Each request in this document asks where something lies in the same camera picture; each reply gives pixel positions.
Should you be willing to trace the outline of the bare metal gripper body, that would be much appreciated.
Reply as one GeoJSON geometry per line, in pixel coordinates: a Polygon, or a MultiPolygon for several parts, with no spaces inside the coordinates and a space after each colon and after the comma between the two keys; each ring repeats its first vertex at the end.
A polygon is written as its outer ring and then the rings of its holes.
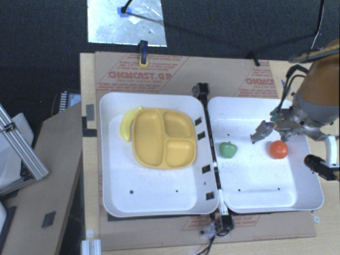
{"type": "Polygon", "coordinates": [[[326,118],[322,114],[320,118],[320,122],[316,121],[300,108],[291,106],[273,114],[273,127],[278,133],[280,131],[290,131],[294,132],[295,135],[310,137],[314,141],[324,141],[329,134],[324,134],[321,128],[333,123],[334,119],[332,117],[326,118]]]}

